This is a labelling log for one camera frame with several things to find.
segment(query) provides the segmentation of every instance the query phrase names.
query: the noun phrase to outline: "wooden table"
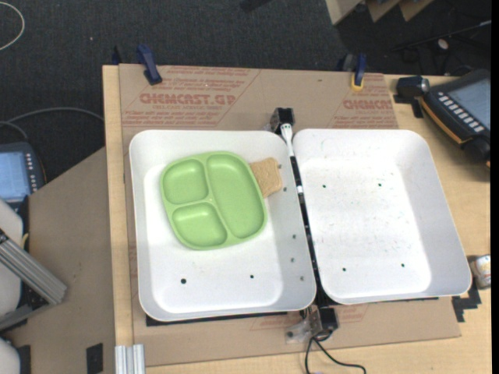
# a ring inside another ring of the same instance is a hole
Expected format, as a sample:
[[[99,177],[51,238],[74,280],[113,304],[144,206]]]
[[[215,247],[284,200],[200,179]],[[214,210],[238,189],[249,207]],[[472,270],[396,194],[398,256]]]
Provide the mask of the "wooden table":
[[[119,89],[119,67],[103,68],[108,192],[111,225],[111,255],[115,312],[115,343],[134,344],[130,294],[126,194],[123,182],[124,160]],[[399,76],[385,76],[393,92]],[[445,78],[430,78],[431,84]],[[490,253],[490,171],[470,163],[443,133],[427,120],[416,119],[408,105],[395,104],[401,129],[419,133],[430,145],[463,248],[467,256]],[[383,346],[335,350],[341,362],[362,363],[369,374],[386,372],[425,373],[491,372],[490,290],[480,291],[482,305],[465,311],[460,324],[462,336],[453,339],[387,344]],[[148,373],[300,373],[304,372],[303,353],[255,358],[234,358],[148,368]],[[313,352],[310,365],[314,372],[357,372],[332,363],[321,352]]]

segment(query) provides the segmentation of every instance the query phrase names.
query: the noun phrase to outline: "blue clamp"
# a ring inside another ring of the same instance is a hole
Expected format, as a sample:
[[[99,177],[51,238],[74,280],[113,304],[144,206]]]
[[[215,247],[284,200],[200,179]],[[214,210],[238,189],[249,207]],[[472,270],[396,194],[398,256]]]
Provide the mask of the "blue clamp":
[[[152,86],[154,84],[161,83],[163,78],[157,71],[156,63],[154,62],[154,55],[152,50],[145,44],[139,44],[137,47],[137,59],[140,64],[146,66],[146,70],[143,74],[146,76],[147,81]]]
[[[364,73],[366,72],[366,55],[360,53],[357,57],[356,71],[352,76],[352,88],[360,91],[364,87]]]

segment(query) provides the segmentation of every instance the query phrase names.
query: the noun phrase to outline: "black bracket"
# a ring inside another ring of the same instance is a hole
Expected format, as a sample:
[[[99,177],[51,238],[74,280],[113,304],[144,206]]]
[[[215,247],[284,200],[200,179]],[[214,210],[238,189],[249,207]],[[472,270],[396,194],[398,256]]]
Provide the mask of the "black bracket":
[[[103,355],[103,344],[95,344],[87,348],[87,374],[99,374],[104,370]]]
[[[480,294],[478,288],[475,284],[475,279],[468,290],[468,298],[461,298],[460,296],[452,297],[452,305],[454,306],[455,316],[458,322],[465,322],[465,310],[466,309],[478,309],[478,305],[481,305],[482,300],[480,299]]]
[[[118,46],[114,46],[112,49],[111,62],[113,65],[119,65],[123,63],[122,54],[119,51]]]
[[[16,350],[21,362],[19,374],[31,374],[31,346],[24,345]]]
[[[400,97],[398,94],[395,94],[393,96],[393,99],[398,104],[411,104],[412,113],[414,114],[414,116],[416,118],[423,117],[423,109],[421,108],[419,100],[417,100],[415,97]]]

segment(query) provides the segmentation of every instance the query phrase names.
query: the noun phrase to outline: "green plate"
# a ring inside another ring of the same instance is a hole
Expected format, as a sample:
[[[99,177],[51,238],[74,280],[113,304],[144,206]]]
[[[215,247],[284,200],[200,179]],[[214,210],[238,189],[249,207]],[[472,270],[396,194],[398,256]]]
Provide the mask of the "green plate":
[[[170,163],[161,173],[161,196],[179,241],[216,249],[257,236],[267,209],[250,166],[225,151]]]

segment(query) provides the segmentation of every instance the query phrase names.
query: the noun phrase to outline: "black cable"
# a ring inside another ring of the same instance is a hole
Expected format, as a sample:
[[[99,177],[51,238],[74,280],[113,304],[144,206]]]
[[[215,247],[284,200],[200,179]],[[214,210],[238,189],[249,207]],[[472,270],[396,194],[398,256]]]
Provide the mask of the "black cable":
[[[39,115],[39,114],[46,114],[48,112],[56,112],[56,111],[79,112],[79,113],[82,113],[82,114],[87,114],[87,115],[93,116],[94,118],[100,119],[101,121],[104,121],[104,118],[101,117],[100,115],[97,115],[97,114],[95,114],[95,113],[93,113],[91,111],[87,111],[87,110],[82,109],[82,108],[56,107],[56,108],[39,109],[39,110],[36,110],[36,111],[27,112],[26,114],[18,115],[18,116],[14,117],[14,118],[7,119],[6,121],[0,121],[0,128],[2,126],[10,126],[10,127],[14,128],[15,130],[17,130],[19,133],[21,133],[23,135],[23,137],[24,137],[25,140],[28,140],[27,133],[24,132],[24,130],[22,130],[18,125],[14,125],[13,122],[19,121],[21,119],[28,118],[30,116]]]
[[[328,356],[329,359],[332,360],[337,365],[343,365],[344,367],[352,367],[354,369],[361,369],[363,371],[363,373],[366,374],[367,371],[366,371],[366,369],[362,365],[355,365],[355,364],[350,364],[350,363],[339,362],[338,360],[336,360],[335,358],[333,358],[331,355],[329,355],[329,353],[327,353],[327,351],[320,344],[320,342],[325,341],[332,334],[333,334],[332,331],[328,331],[328,332],[326,332],[326,334],[323,334],[323,335],[318,334],[318,335],[316,335],[314,337],[310,337],[309,344],[308,344],[308,347],[307,347],[306,353],[305,353],[305,370],[306,370],[306,374],[311,374],[310,370],[309,370],[309,353],[310,353],[310,349],[312,347],[312,342],[315,342],[317,344],[317,346],[322,350],[322,352],[325,353],[326,356]]]
[[[460,15],[460,16],[467,16],[469,18],[477,19],[479,21],[483,21],[485,19],[490,18],[490,15],[488,15],[488,16],[480,16],[480,15],[472,14],[470,12],[461,11],[460,9],[458,9],[458,7],[456,6],[456,4],[454,4],[453,2],[451,2],[451,0],[441,0],[441,1],[446,2],[447,4],[449,4],[451,6],[451,10],[454,10],[455,13],[458,14],[458,15]]]
[[[3,51],[7,47],[12,46],[14,43],[16,43],[19,40],[19,38],[21,36],[23,36],[24,29],[26,27],[26,23],[24,21],[24,15],[16,7],[14,7],[12,4],[9,4],[7,2],[0,2],[0,5],[5,5],[6,7],[9,7],[10,9],[13,9],[16,12],[16,14],[19,16],[19,18],[21,19],[21,30],[19,31],[19,33],[17,34],[17,36],[14,37],[9,43],[4,44],[3,46],[0,46],[0,51]]]
[[[10,123],[9,121],[0,121],[0,126],[11,127],[13,129],[17,130],[19,133],[21,133],[25,140],[28,140],[27,133],[24,130],[22,130],[18,125],[14,125],[13,123]]]
[[[100,115],[97,115],[97,114],[95,114],[95,113],[93,113],[91,111],[87,111],[86,109],[73,108],[73,107],[56,107],[56,108],[39,109],[39,110],[36,110],[36,111],[28,112],[26,114],[22,114],[22,115],[16,116],[15,118],[11,118],[7,122],[15,122],[15,121],[19,121],[20,119],[27,118],[29,116],[39,115],[39,114],[45,114],[47,112],[55,112],[55,111],[80,112],[82,114],[87,114],[87,115],[93,116],[93,117],[95,117],[97,119],[100,119],[100,120],[104,121],[104,118],[102,118]]]

